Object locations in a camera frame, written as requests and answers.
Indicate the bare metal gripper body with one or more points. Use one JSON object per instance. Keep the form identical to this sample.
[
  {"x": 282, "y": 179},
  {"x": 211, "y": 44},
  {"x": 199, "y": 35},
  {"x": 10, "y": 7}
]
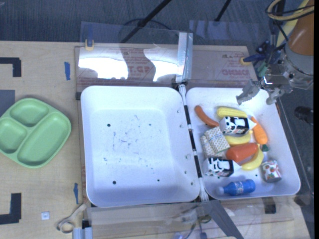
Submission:
[{"x": 279, "y": 80}]

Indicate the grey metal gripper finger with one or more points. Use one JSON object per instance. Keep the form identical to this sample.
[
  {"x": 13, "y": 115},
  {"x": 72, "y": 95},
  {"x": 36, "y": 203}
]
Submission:
[
  {"x": 274, "y": 96},
  {"x": 248, "y": 91}
]

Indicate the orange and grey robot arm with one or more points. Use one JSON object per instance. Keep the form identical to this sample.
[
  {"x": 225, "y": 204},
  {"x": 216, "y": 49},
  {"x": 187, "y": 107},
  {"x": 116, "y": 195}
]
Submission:
[{"x": 301, "y": 38}]

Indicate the yellow corn cob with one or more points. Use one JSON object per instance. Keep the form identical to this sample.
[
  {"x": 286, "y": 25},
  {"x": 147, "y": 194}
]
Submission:
[{"x": 230, "y": 112}]

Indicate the cow print milk carton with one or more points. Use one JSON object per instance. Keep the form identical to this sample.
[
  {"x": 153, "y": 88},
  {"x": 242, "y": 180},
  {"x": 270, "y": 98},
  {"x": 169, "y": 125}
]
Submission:
[
  {"x": 219, "y": 167},
  {"x": 235, "y": 126}
]

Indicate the white plastic tray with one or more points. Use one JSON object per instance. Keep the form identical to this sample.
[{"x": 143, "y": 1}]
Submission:
[
  {"x": 279, "y": 133},
  {"x": 134, "y": 143}
]

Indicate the orange carrot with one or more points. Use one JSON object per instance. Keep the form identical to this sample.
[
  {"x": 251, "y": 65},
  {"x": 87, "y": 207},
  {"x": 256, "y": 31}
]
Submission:
[{"x": 259, "y": 133}]

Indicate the brown cardboard board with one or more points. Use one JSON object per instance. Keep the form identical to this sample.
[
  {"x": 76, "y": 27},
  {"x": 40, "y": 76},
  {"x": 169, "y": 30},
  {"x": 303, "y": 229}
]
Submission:
[{"x": 214, "y": 66}]

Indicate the yellow banana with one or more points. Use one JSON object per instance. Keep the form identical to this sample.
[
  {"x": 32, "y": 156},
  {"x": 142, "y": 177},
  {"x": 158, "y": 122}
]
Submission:
[
  {"x": 255, "y": 162},
  {"x": 238, "y": 140}
]

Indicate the orange sausage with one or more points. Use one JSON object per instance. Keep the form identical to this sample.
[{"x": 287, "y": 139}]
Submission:
[{"x": 204, "y": 117}]

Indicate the yellow patterned carton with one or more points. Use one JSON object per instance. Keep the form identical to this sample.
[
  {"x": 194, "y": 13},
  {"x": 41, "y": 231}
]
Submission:
[{"x": 215, "y": 142}]

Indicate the white can with red print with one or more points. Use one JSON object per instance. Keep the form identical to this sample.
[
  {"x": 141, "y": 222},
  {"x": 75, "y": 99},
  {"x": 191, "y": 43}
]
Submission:
[{"x": 271, "y": 170}]

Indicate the blue bottle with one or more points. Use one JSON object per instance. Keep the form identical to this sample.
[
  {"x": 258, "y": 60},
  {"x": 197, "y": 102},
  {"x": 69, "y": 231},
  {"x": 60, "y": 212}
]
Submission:
[{"x": 239, "y": 187}]

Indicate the green divided plate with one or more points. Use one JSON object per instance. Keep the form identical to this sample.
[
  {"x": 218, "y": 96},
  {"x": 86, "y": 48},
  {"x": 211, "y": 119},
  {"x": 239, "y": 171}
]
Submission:
[{"x": 35, "y": 133}]

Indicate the small white cube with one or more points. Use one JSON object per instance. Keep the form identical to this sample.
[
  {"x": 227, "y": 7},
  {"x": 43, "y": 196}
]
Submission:
[{"x": 45, "y": 215}]

